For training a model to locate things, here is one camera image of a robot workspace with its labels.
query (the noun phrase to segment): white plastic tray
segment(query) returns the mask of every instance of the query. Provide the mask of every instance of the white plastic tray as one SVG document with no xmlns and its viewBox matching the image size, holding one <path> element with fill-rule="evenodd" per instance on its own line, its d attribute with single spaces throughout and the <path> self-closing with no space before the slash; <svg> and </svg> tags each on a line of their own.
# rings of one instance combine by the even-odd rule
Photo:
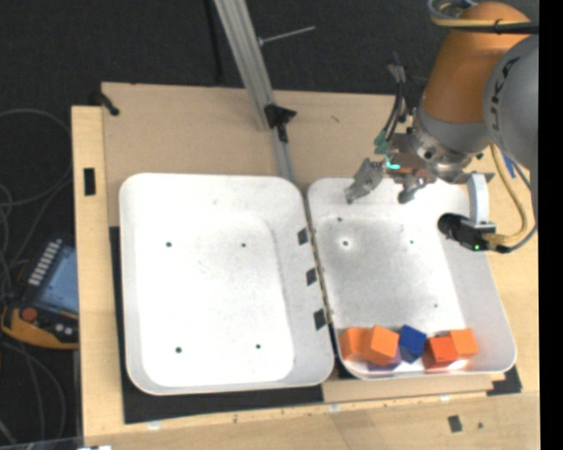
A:
<svg viewBox="0 0 563 450">
<path fill-rule="evenodd" d="M 347 327 L 411 325 L 428 336 L 474 330 L 479 353 L 451 372 L 494 373 L 515 361 L 515 343 L 487 257 L 449 241 L 437 220 L 451 212 L 468 216 L 466 194 L 438 181 L 415 200 L 398 203 L 402 189 L 384 179 L 371 194 L 347 204 L 351 179 L 311 185 L 308 204 L 335 338 Z M 360 379 L 421 376 L 421 360 L 393 370 L 343 361 Z"/>
<path fill-rule="evenodd" d="M 126 360 L 136 386 L 180 395 L 328 377 L 333 351 L 295 186 L 142 173 L 119 198 Z"/>
</svg>

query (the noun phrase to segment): black clip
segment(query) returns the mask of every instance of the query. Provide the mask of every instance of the black clip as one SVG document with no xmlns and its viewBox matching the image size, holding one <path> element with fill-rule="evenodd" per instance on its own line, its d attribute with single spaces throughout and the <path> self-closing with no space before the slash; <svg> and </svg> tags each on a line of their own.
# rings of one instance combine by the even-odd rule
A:
<svg viewBox="0 0 563 450">
<path fill-rule="evenodd" d="M 270 103 L 265 107 L 266 120 L 270 128 L 277 128 L 278 137 L 284 143 L 288 143 L 288 133 L 286 132 L 285 125 L 296 116 L 293 110 L 278 107 Z"/>
<path fill-rule="evenodd" d="M 500 28 L 498 28 L 498 25 L 503 21 L 503 19 L 496 19 L 495 25 L 492 27 L 493 30 L 495 31 L 496 34 L 500 35 L 502 34 L 502 31 Z"/>
<path fill-rule="evenodd" d="M 92 92 L 90 94 L 90 105 L 104 105 L 109 113 L 113 116 L 119 115 L 121 112 L 113 105 L 111 100 L 100 91 Z"/>
</svg>

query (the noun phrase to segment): wooden table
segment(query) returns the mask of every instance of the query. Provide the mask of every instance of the wooden table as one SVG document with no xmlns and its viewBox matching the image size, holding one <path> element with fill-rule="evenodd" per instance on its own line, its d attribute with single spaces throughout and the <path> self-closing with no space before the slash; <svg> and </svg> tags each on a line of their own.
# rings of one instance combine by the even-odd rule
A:
<svg viewBox="0 0 563 450">
<path fill-rule="evenodd" d="M 277 173 L 267 131 L 258 129 L 243 89 L 104 83 L 120 110 L 73 107 L 76 245 L 79 259 L 83 431 L 86 444 L 115 448 L 532 448 L 540 445 L 538 240 L 509 255 L 490 254 L 515 337 L 518 394 L 487 397 L 504 375 L 323 384 L 324 404 L 212 413 L 126 425 L 114 313 L 109 226 L 117 225 L 118 187 L 150 172 Z M 301 190 L 322 177 L 352 176 L 372 155 L 391 96 L 275 93 L 297 111 L 290 154 Z M 494 170 L 490 155 L 475 170 Z M 85 185 L 88 169 L 95 192 Z M 527 190 L 516 180 L 529 215 Z M 490 183 L 491 218 L 516 230 L 518 216 L 498 178 Z M 458 415 L 462 431 L 451 431 Z"/>
</svg>

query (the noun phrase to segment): aluminum rod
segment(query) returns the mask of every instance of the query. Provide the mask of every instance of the aluminum rod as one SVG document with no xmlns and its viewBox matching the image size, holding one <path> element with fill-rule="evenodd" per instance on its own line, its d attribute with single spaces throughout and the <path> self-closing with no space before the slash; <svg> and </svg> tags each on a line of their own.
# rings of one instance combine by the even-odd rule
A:
<svg viewBox="0 0 563 450">
<path fill-rule="evenodd" d="M 221 18 L 242 82 L 256 107 L 259 125 L 271 131 L 267 123 L 265 107 L 275 104 L 275 98 L 246 0 L 213 1 Z M 277 131 L 271 131 L 271 133 L 280 176 L 296 182 L 287 143 L 280 141 Z"/>
</svg>

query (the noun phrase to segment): cube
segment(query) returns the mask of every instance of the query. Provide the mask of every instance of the cube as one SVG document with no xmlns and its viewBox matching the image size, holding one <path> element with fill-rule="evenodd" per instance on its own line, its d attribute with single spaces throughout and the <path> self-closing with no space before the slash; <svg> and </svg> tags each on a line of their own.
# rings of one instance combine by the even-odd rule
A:
<svg viewBox="0 0 563 450">
<path fill-rule="evenodd" d="M 450 335 L 428 338 L 425 342 L 422 360 L 423 366 L 427 370 L 445 368 L 459 360 Z"/>
<path fill-rule="evenodd" d="M 344 360 L 362 361 L 363 348 L 371 328 L 350 327 L 340 334 L 340 352 Z"/>
<path fill-rule="evenodd" d="M 375 363 L 372 362 L 367 362 L 367 369 L 370 372 L 376 372 L 376 371 L 391 371 L 394 368 L 396 368 L 398 365 L 401 364 L 401 362 L 403 361 L 402 357 L 401 357 L 401 351 L 400 349 L 397 347 L 396 348 L 396 354 L 394 355 L 394 357 L 387 362 L 385 365 L 383 366 L 379 366 Z"/>
<path fill-rule="evenodd" d="M 396 356 L 399 335 L 380 325 L 374 325 L 367 336 L 363 356 L 380 367 L 384 367 Z"/>
<path fill-rule="evenodd" d="M 471 328 L 450 330 L 449 336 L 452 338 L 459 359 L 465 360 L 478 353 L 478 343 Z"/>
<path fill-rule="evenodd" d="M 400 331 L 398 345 L 401 357 L 405 362 L 412 364 L 423 355 L 427 335 L 409 325 L 403 325 Z"/>
</svg>

